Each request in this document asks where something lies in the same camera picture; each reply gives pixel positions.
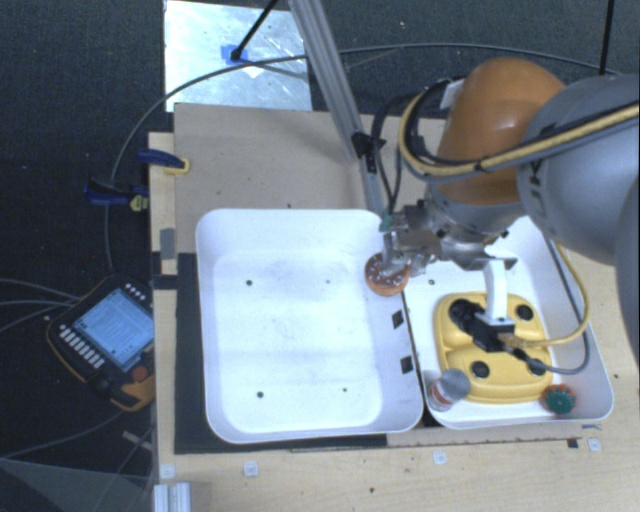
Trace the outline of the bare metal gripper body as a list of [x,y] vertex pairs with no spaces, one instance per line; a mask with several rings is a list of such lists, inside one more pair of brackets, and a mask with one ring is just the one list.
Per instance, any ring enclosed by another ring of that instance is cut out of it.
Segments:
[[481,270],[490,259],[486,247],[495,242],[494,233],[467,229],[427,201],[395,213],[388,234],[394,235],[396,250],[402,254],[402,271],[408,272],[408,259],[416,252],[428,254],[429,264],[449,261],[463,270]]

